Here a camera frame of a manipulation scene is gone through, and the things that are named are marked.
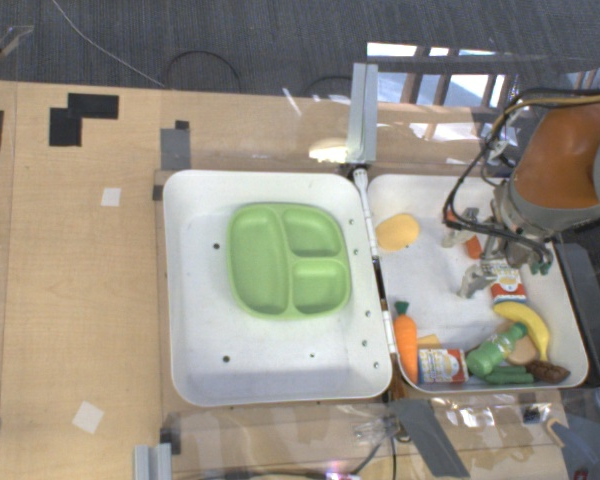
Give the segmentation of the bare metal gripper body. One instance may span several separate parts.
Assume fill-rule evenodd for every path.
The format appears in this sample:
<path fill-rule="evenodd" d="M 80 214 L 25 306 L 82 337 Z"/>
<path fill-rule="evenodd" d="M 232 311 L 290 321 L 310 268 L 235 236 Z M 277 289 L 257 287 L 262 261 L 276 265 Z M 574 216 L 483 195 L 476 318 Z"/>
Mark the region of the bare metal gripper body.
<path fill-rule="evenodd" d="M 537 240 L 511 231 L 493 217 L 484 222 L 486 242 L 481 259 L 486 262 L 505 261 L 513 268 L 527 265 L 530 269 L 550 269 L 554 255 Z"/>

